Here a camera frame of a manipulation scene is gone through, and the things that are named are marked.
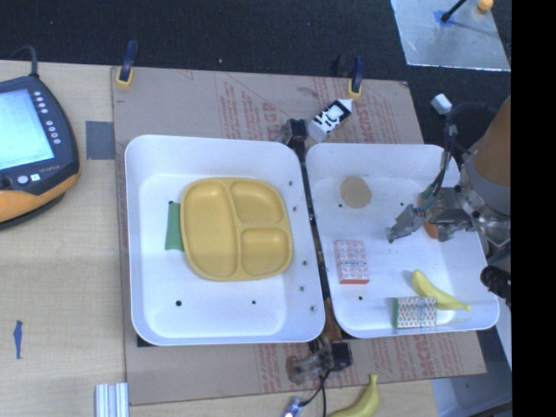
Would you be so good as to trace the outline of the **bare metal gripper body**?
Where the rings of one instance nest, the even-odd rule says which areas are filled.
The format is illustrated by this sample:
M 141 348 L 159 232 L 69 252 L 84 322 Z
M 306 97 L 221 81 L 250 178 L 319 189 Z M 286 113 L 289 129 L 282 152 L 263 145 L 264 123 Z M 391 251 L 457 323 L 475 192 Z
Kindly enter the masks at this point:
M 441 188 L 426 210 L 426 231 L 437 240 L 436 225 L 441 222 L 470 221 L 491 252 L 511 245 L 509 215 L 491 208 L 479 195 L 463 187 Z

